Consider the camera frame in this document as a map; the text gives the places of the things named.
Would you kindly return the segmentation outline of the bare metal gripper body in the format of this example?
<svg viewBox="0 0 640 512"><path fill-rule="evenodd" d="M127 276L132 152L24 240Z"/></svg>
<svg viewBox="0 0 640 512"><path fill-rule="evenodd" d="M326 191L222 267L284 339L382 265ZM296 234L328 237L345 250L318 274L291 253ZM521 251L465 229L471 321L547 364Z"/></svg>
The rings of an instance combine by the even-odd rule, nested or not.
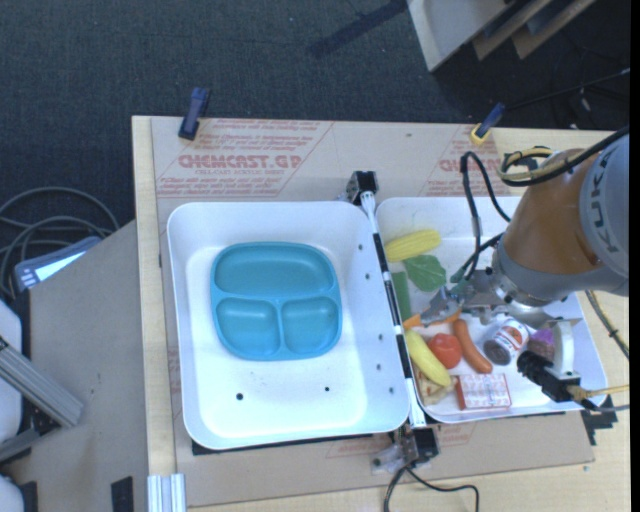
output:
<svg viewBox="0 0 640 512"><path fill-rule="evenodd" d="M505 315L532 328L551 325L555 318L544 310L549 301L532 296L518 288L500 271L476 270L470 278L455 285L455 295L464 311L484 324Z"/></svg>

